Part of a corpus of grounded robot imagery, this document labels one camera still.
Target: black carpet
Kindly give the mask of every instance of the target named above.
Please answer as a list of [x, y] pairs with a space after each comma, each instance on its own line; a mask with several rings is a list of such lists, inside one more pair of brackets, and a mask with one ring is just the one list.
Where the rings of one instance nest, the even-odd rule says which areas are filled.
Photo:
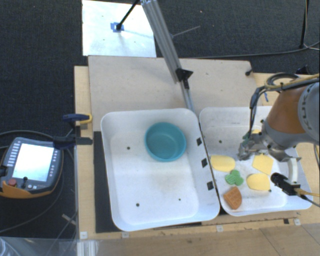
[[[110, 1], [132, 3], [133, 1]], [[299, 49], [305, 1], [158, 0], [181, 58], [274, 53]], [[305, 43], [319, 40], [320, 0], [311, 0]], [[319, 72], [319, 51], [230, 57], [248, 60], [254, 72], [293, 73], [308, 66]], [[0, 1], [0, 133], [33, 130], [63, 136], [70, 126], [62, 115], [74, 112], [74, 66], [87, 65], [82, 56], [80, 0]], [[12, 137], [0, 137], [0, 147]], [[73, 161], [65, 156], [63, 180], [49, 196], [32, 200], [0, 198], [0, 232], [56, 204], [43, 216], [0, 236], [55, 238], [75, 212]], [[69, 225], [61, 238], [70, 238]]]

